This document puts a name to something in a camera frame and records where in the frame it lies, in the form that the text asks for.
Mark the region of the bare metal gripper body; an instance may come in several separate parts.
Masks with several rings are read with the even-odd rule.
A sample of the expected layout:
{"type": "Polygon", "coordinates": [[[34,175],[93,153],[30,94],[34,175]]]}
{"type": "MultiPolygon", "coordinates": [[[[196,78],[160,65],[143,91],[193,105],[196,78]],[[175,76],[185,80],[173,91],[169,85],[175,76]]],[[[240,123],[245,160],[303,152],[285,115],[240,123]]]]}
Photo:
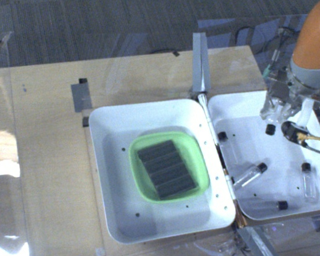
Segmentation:
{"type": "Polygon", "coordinates": [[[269,76],[270,85],[266,103],[270,111],[297,111],[306,99],[320,104],[320,87],[312,83],[315,72],[296,75],[290,68],[278,70],[269,76]]]}

